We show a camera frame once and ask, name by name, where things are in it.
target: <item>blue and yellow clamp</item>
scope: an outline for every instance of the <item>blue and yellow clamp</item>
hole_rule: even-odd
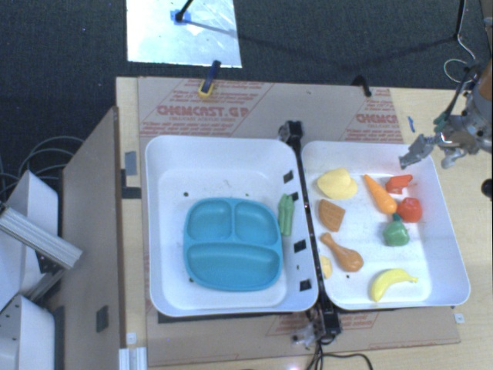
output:
[[[199,86],[199,96],[204,99],[209,97],[213,91],[213,80],[217,77],[217,73],[221,68],[221,62],[219,60],[214,60],[211,65],[209,72],[207,73],[207,77],[200,83]]]

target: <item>white tray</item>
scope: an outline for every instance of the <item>white tray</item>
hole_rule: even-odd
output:
[[[327,295],[336,306],[347,310],[405,308],[462,304],[468,299],[470,285],[461,253],[448,216],[440,184],[430,157],[406,170],[398,157],[407,152],[405,145],[377,143],[341,143],[315,141],[303,149],[303,162],[310,208],[320,255],[329,257],[333,274],[324,280]],[[358,251],[364,266],[355,273],[342,270],[330,249],[320,242],[328,231],[318,217],[318,202],[326,198],[317,188],[317,178],[328,170],[345,167],[357,181],[358,192],[348,200],[330,200],[346,210],[334,240]],[[412,174],[414,179],[397,201],[416,197],[423,217],[416,224],[405,224],[411,237],[403,247],[384,244],[382,231],[391,217],[374,205],[363,180],[368,174],[380,184],[393,175]],[[391,286],[378,303],[370,298],[370,286],[380,271],[402,267],[418,283]]]
[[[317,300],[313,252],[294,152],[278,140],[159,136],[145,156],[149,216],[150,296],[165,315],[184,317],[304,311]],[[284,175],[293,179],[284,183]],[[283,237],[283,270],[262,291],[231,292],[193,283],[183,260],[186,213],[198,200],[235,197],[259,201],[277,216],[283,195],[298,193],[293,230]],[[305,241],[306,249],[293,246]],[[300,290],[302,281],[310,289]]]

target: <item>table surface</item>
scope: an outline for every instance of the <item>table surface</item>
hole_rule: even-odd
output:
[[[117,102],[120,108],[120,149],[139,149],[136,86],[128,82],[117,83]],[[405,143],[414,141],[419,133],[433,133],[433,119],[449,104],[453,92],[432,89],[391,89],[396,114]],[[419,133],[412,133],[407,117],[411,116]],[[465,304],[455,309],[464,316],[458,325],[460,344],[397,348],[367,351],[365,354],[375,368],[380,370],[409,368],[475,368],[486,369],[493,364],[493,281],[491,201],[481,194],[482,182],[491,177],[491,155],[480,152],[459,160],[453,168],[443,170],[440,161],[443,153],[432,153],[438,177],[447,203],[454,231],[471,282],[471,296]],[[127,177],[128,186],[140,186],[139,175]],[[124,237],[142,236],[142,210],[140,200],[126,200],[122,205]],[[125,240],[125,288],[127,330],[137,334],[135,346],[146,344],[146,318],[143,281],[142,242]],[[289,357],[257,359],[238,362],[209,363],[202,365],[171,366],[166,369],[190,370],[240,370],[254,369],[305,369],[310,358]],[[360,358],[341,360],[326,358],[324,368],[354,370],[366,369]]]

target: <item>toy green pepper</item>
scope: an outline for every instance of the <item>toy green pepper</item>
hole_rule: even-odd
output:
[[[401,218],[394,214],[394,220],[390,222],[384,230],[385,243],[391,247],[398,247],[409,242],[409,234]]]

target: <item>toy banana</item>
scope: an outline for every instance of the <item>toy banana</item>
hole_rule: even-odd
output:
[[[379,301],[382,299],[382,296],[384,296],[384,293],[388,287],[392,284],[396,284],[397,282],[405,281],[418,282],[418,279],[410,276],[406,270],[401,268],[392,268],[390,270],[383,271],[377,276],[377,278],[375,278],[375,281],[371,285],[371,298],[374,301]]]

